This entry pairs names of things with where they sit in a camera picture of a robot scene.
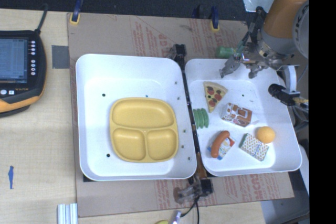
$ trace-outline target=table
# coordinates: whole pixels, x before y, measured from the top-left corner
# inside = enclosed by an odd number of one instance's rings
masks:
[[[0,9],[0,30],[34,30],[42,11]],[[57,223],[57,205],[76,203],[69,69],[53,69],[52,46],[68,46],[67,13],[48,12],[41,29],[47,54],[42,98],[0,119],[0,223]],[[8,171],[14,167],[13,188]],[[79,218],[78,223],[156,223],[174,210]],[[200,223],[265,223],[260,202],[200,207]],[[196,223],[196,209],[181,220]]]

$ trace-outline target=yellow plate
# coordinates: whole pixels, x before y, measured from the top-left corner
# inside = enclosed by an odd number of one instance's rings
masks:
[[[174,110],[159,99],[119,99],[110,110],[110,136],[115,153],[125,161],[166,161],[178,148]]]

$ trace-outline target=brown cardboard sheet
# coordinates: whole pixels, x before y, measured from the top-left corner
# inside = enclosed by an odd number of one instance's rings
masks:
[[[89,53],[165,57],[174,44],[186,45],[186,61],[215,58],[218,46],[236,47],[247,31],[243,22],[219,21],[213,31],[211,20],[82,13],[79,24],[69,23],[70,81],[75,147],[76,191],[79,217],[187,208],[178,204],[175,188],[188,186],[181,180],[85,180],[79,164],[75,64]],[[288,173],[214,177],[214,193],[199,206],[291,198],[294,196]]]

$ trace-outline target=toy pizza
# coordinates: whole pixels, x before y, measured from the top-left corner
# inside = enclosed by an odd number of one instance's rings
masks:
[[[208,105],[208,111],[209,113],[211,113],[214,111],[221,99],[227,93],[227,89],[218,83],[210,81],[204,81],[203,86],[205,99]]]

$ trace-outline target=toy hot dog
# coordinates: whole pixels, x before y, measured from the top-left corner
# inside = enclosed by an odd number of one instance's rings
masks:
[[[212,146],[211,146],[211,157],[212,158],[218,157],[220,145],[226,138],[229,138],[229,136],[230,136],[230,133],[228,131],[222,131],[216,137],[215,141],[212,143]]]

